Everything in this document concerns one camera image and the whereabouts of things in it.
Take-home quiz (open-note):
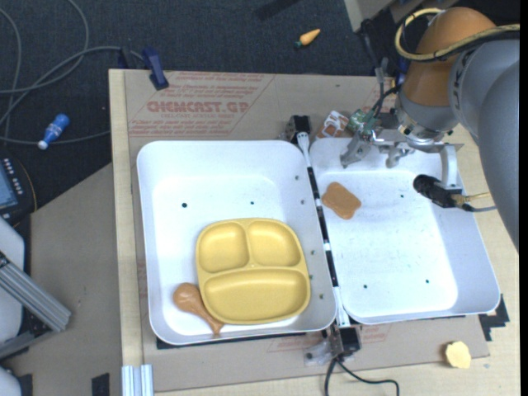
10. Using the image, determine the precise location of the yellow divided plate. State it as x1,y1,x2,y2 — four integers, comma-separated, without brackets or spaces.
194,217,312,326

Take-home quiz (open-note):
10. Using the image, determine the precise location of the black cylinder on white bracket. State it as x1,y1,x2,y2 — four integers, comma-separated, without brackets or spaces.
412,144,466,210

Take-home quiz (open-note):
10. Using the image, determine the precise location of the brown chicken drumstick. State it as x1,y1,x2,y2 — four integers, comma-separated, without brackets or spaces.
172,281,226,338

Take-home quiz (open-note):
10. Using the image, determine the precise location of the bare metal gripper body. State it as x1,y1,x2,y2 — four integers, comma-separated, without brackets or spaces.
361,117,450,155

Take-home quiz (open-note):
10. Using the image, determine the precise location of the yellow crisp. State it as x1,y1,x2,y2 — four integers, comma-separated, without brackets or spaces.
444,340,473,370

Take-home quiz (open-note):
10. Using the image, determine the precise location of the brown cardboard board red print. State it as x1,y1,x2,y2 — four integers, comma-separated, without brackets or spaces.
122,69,493,392

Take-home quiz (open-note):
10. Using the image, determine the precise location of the orange carrot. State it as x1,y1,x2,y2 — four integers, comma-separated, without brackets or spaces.
293,27,322,50

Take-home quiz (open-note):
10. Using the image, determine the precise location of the brown bread slice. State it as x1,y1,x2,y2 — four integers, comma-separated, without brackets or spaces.
320,181,363,221

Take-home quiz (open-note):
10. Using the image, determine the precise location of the thin black and white rod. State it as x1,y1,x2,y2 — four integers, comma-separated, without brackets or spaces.
296,131,351,328

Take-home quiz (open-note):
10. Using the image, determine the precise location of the white plastic tray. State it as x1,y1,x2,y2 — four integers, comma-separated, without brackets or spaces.
135,139,338,347
309,135,502,326

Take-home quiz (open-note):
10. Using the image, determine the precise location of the blue bottle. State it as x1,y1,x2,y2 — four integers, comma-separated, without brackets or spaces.
36,112,72,152

